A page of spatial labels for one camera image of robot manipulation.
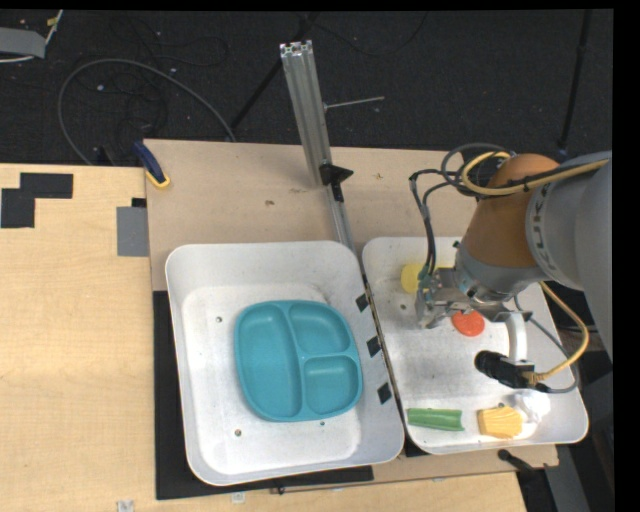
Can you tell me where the black cylinder on white bracket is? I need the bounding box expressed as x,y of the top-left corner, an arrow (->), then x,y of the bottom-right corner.
473,309 -> 539,391

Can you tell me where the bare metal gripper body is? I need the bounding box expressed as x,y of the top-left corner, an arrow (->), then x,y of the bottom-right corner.
423,268 -> 502,314

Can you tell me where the yellow ridged toy food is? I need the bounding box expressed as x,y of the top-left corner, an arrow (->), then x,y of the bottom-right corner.
476,405 -> 524,440

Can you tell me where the orange round biscuit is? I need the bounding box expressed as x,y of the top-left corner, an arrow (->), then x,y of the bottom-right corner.
451,309 -> 487,338

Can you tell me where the white crumpled lump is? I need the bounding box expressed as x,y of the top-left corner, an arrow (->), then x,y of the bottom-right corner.
508,390 -> 552,427

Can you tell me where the white plastic tray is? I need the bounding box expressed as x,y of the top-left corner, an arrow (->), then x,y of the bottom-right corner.
164,240 -> 406,487
361,235 -> 590,457

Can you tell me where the pale wood board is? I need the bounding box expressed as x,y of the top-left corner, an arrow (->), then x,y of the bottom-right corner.
143,138 -> 560,497

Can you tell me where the thin black and white rod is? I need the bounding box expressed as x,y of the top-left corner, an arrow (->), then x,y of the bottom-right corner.
328,183 -> 404,426

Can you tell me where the blue divided plate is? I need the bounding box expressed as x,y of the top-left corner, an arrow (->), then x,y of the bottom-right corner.
233,299 -> 364,423

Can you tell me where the yellow round disc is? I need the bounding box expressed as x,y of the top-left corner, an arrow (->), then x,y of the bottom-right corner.
400,263 -> 427,295

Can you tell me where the green pea pod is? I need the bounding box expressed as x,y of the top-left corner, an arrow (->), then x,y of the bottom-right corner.
405,407 -> 466,433

